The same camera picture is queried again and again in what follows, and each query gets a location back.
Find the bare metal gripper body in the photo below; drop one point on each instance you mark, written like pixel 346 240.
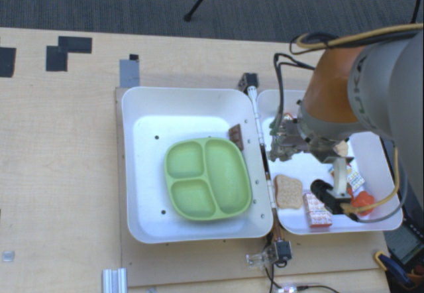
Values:
pixel 291 136

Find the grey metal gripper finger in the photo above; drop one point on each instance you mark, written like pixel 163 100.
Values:
pixel 288 153
pixel 275 155

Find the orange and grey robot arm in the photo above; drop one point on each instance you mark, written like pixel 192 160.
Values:
pixel 371 86

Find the thin black and white rod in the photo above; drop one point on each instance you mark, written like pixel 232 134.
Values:
pixel 258 119

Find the beige bread slice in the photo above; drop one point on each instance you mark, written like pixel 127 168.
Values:
pixel 287 192

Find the brown chocolate bar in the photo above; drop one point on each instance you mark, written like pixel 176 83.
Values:
pixel 237 136

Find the beige toy biscuit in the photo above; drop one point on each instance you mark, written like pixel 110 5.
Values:
pixel 342 148

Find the green divided plate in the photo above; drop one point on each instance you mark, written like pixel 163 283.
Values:
pixel 212 179

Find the white plastic tray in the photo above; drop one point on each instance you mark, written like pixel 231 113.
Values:
pixel 298 222
pixel 149 185

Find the orange and white carton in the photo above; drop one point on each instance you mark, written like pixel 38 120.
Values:
pixel 318 217

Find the white and yellow packet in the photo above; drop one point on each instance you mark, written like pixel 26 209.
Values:
pixel 355 179

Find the orange toy carrot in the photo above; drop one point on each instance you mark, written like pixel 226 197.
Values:
pixel 363 200

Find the small clear plastic square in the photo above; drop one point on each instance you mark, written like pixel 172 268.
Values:
pixel 8 256

